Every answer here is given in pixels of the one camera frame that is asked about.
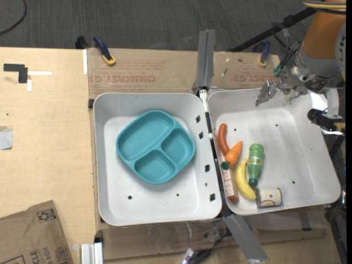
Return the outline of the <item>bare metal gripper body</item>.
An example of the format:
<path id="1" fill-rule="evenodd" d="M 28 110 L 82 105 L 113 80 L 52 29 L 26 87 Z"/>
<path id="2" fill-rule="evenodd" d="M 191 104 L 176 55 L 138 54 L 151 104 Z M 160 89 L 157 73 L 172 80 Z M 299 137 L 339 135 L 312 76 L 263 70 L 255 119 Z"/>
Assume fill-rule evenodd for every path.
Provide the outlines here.
<path id="1" fill-rule="evenodd" d="M 333 78 L 324 78 L 311 72 L 303 64 L 288 63 L 278 78 L 278 88 L 284 93 L 289 91 L 306 94 L 308 91 L 323 93 L 325 88 L 333 86 Z"/>

